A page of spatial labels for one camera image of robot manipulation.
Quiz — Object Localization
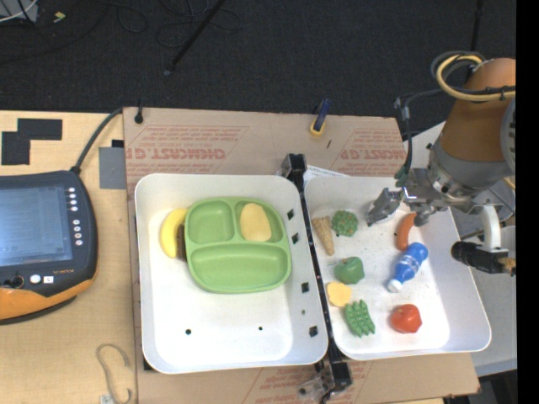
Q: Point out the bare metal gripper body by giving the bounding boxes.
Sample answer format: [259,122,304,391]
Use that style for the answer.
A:
[399,167,473,215]

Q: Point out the orange sausage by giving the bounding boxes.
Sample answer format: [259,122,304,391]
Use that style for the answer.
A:
[395,211,419,252]

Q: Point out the green broccoli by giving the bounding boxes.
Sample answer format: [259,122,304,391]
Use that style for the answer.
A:
[330,209,360,238]

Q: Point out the blue plastic bottle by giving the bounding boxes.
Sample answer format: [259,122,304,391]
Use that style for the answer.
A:
[387,242,430,294]

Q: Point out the white plastic tray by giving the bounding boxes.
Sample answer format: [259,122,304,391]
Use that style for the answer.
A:
[133,173,330,375]
[302,174,493,362]

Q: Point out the beige ice cream cone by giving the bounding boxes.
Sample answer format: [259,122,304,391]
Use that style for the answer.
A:
[311,215,336,258]

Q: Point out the green bell pepper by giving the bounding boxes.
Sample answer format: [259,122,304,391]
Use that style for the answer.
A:
[333,255,366,286]

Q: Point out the thin black rod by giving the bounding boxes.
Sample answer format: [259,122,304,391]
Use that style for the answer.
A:
[293,173,344,378]

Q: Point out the yellow round biscuit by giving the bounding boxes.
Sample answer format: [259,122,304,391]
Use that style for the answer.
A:
[326,280,353,308]

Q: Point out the red tomato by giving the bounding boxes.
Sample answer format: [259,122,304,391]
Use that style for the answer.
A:
[389,303,424,335]

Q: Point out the green pea pods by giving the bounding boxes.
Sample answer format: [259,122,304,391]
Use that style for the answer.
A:
[343,299,377,338]

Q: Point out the yellow oval potato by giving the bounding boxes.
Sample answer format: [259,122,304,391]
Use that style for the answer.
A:
[238,202,273,243]

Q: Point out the brown cardboard board red print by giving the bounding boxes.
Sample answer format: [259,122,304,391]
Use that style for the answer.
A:
[121,106,482,404]

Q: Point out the green divided plate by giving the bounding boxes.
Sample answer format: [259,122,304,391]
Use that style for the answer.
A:
[184,196,293,295]

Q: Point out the yellow banana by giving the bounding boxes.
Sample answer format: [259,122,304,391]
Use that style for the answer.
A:
[159,207,189,260]

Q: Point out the black cylinder on white bracket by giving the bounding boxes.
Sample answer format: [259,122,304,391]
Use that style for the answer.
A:
[450,204,517,275]

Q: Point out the black block with wires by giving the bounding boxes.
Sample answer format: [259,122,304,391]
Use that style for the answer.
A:
[296,358,355,400]
[280,152,308,181]

